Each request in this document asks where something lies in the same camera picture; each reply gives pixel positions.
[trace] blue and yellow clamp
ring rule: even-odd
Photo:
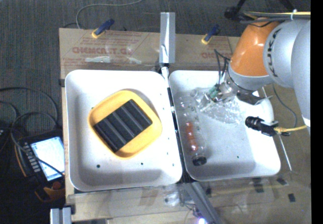
[[[109,19],[108,21],[104,22],[101,26],[92,31],[92,36],[94,38],[99,38],[101,35],[104,34],[106,30],[110,29],[114,22],[115,21],[113,19]]]
[[[203,36],[203,38],[201,39],[202,43],[209,44],[212,39],[212,36],[217,35],[219,31],[220,31],[220,27],[218,24],[216,24],[209,33]]]

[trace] clear plastic bottle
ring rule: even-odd
[[[182,137],[183,147],[192,158],[195,166],[207,162],[206,140],[203,137],[201,126],[196,111],[197,103],[191,96],[181,96],[178,99],[178,121]]]

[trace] gray carpet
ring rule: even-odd
[[[50,95],[61,114],[59,86],[59,36],[61,27],[76,28],[76,14],[83,6],[96,3],[127,4],[138,0],[1,0],[0,2],[0,88],[23,86],[39,89]],[[310,11],[311,0],[290,0],[298,11]],[[245,25],[224,17],[227,7],[238,0],[143,0],[129,6],[94,6],[81,11],[82,28],[94,29],[109,18],[115,20],[113,30],[159,32],[160,12],[176,13],[176,32],[205,34],[219,24],[223,36],[240,36]],[[247,0],[246,11],[285,12],[278,0]],[[10,102],[24,114],[45,111],[53,114],[51,103],[41,94],[26,90],[0,92],[0,100]],[[0,103],[0,120],[12,122],[12,115]],[[48,129],[46,117],[36,117],[26,124],[26,132]],[[41,205],[28,190],[11,157],[8,171],[0,171],[1,223],[48,222],[51,205]]]

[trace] cardboard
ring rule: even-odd
[[[61,79],[76,69],[144,70],[159,66],[159,33],[106,31],[98,39],[92,30],[60,28]],[[228,37],[213,36],[208,45],[203,35],[176,34],[173,70],[218,70],[214,49],[230,58]]]

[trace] cable tie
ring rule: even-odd
[[[294,15],[295,13],[297,13],[297,10],[296,10],[296,9],[294,9],[294,10],[293,10],[293,12],[291,13],[291,20],[294,20],[294,19],[293,19],[293,15]]]

